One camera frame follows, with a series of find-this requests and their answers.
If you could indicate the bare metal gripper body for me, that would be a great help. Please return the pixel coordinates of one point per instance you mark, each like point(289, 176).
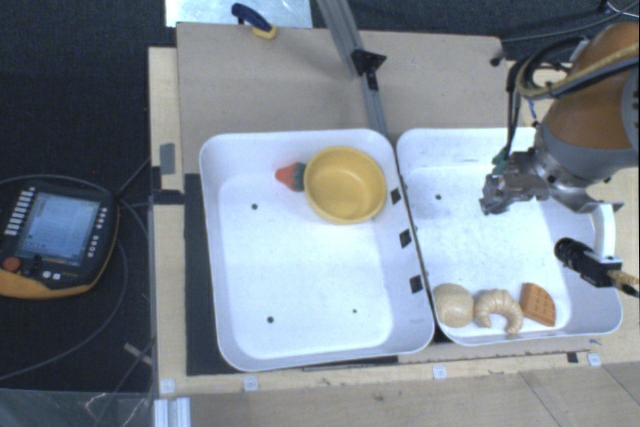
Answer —
point(527, 177)

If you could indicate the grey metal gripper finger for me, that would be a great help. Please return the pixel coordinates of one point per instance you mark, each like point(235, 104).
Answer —
point(491, 206)
point(493, 185)

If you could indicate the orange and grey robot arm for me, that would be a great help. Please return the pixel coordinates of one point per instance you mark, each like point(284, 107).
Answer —
point(585, 115)

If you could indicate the white plastic tray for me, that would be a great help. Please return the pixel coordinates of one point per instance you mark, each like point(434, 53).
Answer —
point(305, 280)
point(480, 245)

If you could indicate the beige croissant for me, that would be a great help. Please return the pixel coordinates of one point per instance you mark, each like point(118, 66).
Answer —
point(497, 305)

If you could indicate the beige bread roll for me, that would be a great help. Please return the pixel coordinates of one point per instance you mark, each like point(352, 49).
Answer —
point(452, 306)

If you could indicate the brown waffle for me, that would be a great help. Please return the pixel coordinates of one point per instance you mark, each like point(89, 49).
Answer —
point(539, 305)

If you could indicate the yellow bowl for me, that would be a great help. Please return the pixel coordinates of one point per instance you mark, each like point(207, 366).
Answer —
point(345, 187)

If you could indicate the red toy strawberry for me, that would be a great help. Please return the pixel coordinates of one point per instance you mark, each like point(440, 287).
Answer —
point(286, 175)

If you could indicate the brown cardboard board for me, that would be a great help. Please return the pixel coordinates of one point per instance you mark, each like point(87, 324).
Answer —
point(280, 85)

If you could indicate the black cylinder on white bracket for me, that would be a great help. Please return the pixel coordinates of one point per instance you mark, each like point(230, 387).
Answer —
point(590, 262)

